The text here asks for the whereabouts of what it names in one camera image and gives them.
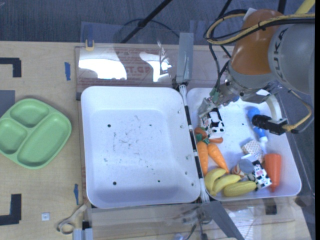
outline orange carrot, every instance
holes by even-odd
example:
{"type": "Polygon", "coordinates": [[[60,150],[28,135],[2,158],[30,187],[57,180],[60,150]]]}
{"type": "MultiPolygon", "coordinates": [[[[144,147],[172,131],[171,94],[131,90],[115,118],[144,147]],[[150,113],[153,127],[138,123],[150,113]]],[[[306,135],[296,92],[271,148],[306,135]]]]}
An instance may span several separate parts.
{"type": "Polygon", "coordinates": [[[229,169],[228,169],[226,160],[225,160],[224,156],[221,154],[221,151],[218,148],[218,146],[215,143],[210,142],[207,145],[207,148],[208,148],[208,155],[213,159],[213,161],[216,162],[216,164],[219,167],[225,169],[226,173],[228,174],[229,173],[229,169]]]}
{"type": "Polygon", "coordinates": [[[196,149],[198,151],[198,156],[199,156],[203,176],[205,176],[208,172],[208,160],[209,160],[208,145],[203,141],[199,141],[196,144],[196,149]]]}
{"type": "Polygon", "coordinates": [[[201,135],[202,135],[202,139],[205,139],[205,138],[208,137],[206,131],[203,130],[203,129],[201,129],[200,127],[196,127],[196,128],[194,129],[194,134],[196,134],[196,135],[197,135],[197,134],[201,134],[201,135]]]}
{"type": "Polygon", "coordinates": [[[224,138],[220,137],[220,138],[210,138],[209,139],[210,142],[212,143],[222,143],[224,141],[224,138]]]}

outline yellow corn cob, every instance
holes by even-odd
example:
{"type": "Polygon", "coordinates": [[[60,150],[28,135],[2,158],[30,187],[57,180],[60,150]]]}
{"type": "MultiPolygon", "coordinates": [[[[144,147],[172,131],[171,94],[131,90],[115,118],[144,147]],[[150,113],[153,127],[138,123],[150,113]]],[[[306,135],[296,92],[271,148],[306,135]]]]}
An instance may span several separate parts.
{"type": "Polygon", "coordinates": [[[239,182],[227,185],[223,189],[223,193],[226,197],[236,197],[236,196],[249,193],[255,190],[256,187],[257,187],[256,183],[251,180],[239,181],[239,182]]]}

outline yellow clip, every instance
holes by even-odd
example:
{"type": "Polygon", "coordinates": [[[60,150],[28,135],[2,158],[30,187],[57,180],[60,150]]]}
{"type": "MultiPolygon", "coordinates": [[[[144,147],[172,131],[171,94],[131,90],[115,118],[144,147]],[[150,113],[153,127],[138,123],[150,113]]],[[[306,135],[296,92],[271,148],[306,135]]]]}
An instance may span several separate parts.
{"type": "Polygon", "coordinates": [[[92,47],[89,47],[89,46],[88,46],[88,40],[86,39],[86,40],[85,40],[85,49],[86,49],[88,52],[92,52],[92,51],[95,49],[95,41],[92,40],[92,47]]]}

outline red cup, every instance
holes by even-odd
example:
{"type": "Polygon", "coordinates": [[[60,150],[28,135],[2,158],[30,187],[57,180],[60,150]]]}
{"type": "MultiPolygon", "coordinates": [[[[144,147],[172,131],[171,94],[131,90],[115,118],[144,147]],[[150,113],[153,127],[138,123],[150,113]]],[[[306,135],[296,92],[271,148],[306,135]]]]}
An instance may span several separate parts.
{"type": "Polygon", "coordinates": [[[272,184],[271,191],[274,192],[280,184],[282,157],[278,153],[264,155],[264,169],[270,177],[272,184]]]}

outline wooden table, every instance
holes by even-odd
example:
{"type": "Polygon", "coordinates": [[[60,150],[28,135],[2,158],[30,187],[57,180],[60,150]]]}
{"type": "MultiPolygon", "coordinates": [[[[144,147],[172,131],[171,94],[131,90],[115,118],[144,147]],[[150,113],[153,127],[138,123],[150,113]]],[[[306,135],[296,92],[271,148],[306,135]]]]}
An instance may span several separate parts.
{"type": "MultiPolygon", "coordinates": [[[[61,152],[41,169],[27,169],[0,155],[0,215],[10,212],[11,194],[21,194],[22,208],[19,224],[0,226],[2,240],[62,240],[72,239],[57,231],[58,222],[71,216],[79,207],[74,194],[78,184],[82,204],[82,161],[79,101],[76,100],[76,54],[80,43],[1,41],[0,57],[20,58],[22,77],[12,76],[12,65],[0,64],[0,90],[15,90],[15,101],[35,98],[46,102],[66,115],[72,132],[61,152]],[[67,80],[65,63],[70,64],[67,80]],[[50,219],[42,221],[42,213],[50,219]]],[[[241,222],[236,212],[230,213],[245,239],[311,239],[299,206],[288,198],[292,219],[283,223],[251,225],[241,222]]],[[[82,216],[75,221],[82,225],[82,216]]],[[[205,228],[209,239],[227,239],[214,225],[205,228]]],[[[172,239],[173,235],[146,236],[132,239],[172,239]]],[[[194,233],[190,239],[199,239],[194,233]]]]}

